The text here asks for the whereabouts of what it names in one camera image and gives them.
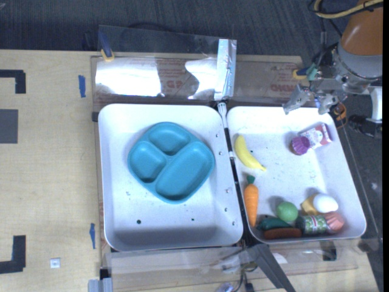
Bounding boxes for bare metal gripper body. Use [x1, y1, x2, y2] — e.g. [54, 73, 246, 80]
[308, 66, 379, 96]

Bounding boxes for white and red carton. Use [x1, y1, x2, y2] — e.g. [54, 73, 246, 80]
[298, 122, 334, 150]

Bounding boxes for purple cupcake cup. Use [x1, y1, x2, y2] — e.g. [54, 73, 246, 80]
[289, 136, 312, 156]

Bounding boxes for white plastic tray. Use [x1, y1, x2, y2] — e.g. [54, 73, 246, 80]
[97, 103, 244, 252]
[225, 105, 368, 245]

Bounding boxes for yellow banana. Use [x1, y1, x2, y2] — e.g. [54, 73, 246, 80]
[233, 134, 267, 173]

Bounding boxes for white egg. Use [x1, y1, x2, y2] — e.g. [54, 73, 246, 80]
[312, 193, 339, 214]

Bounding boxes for yellow toy food piece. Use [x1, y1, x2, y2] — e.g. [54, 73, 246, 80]
[300, 194, 320, 217]

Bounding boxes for orange carrot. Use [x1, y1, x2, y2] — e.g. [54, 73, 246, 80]
[243, 175, 260, 228]

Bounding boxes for green lime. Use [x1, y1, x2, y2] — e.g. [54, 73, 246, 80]
[275, 201, 300, 223]

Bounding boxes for orange ridged toy food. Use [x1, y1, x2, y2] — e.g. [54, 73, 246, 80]
[323, 211, 345, 234]

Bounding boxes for green can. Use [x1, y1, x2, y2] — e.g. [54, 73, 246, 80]
[295, 214, 331, 235]

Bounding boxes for dark green pepper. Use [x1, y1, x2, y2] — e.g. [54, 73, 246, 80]
[256, 216, 293, 232]

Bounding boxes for brown sausage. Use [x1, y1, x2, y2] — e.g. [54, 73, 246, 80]
[263, 227, 303, 241]

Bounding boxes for blue divided plate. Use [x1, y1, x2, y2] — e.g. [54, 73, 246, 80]
[126, 121, 216, 205]

